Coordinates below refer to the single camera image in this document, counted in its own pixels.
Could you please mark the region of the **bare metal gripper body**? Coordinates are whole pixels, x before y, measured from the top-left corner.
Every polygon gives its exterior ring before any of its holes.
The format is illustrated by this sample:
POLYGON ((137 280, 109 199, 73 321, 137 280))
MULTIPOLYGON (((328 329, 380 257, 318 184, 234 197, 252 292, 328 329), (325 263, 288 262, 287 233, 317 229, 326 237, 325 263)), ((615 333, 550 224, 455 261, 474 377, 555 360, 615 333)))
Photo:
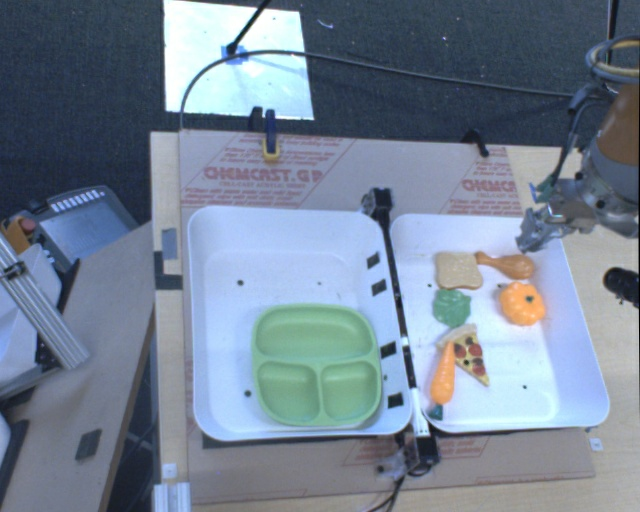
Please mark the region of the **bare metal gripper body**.
POLYGON ((588 234, 599 225, 622 237, 637 237, 638 205, 598 181, 560 179, 544 208, 544 222, 565 234, 588 234))

